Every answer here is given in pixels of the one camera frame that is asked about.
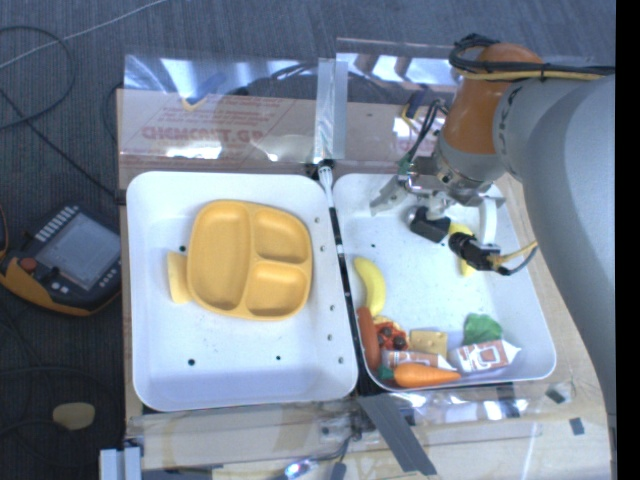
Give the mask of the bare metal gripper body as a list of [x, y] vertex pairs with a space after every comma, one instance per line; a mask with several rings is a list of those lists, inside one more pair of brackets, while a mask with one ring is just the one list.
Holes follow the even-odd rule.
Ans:
[[398, 171], [399, 184], [415, 196], [442, 195], [463, 206], [479, 206], [493, 180], [475, 180], [463, 175], [443, 157], [418, 156]]

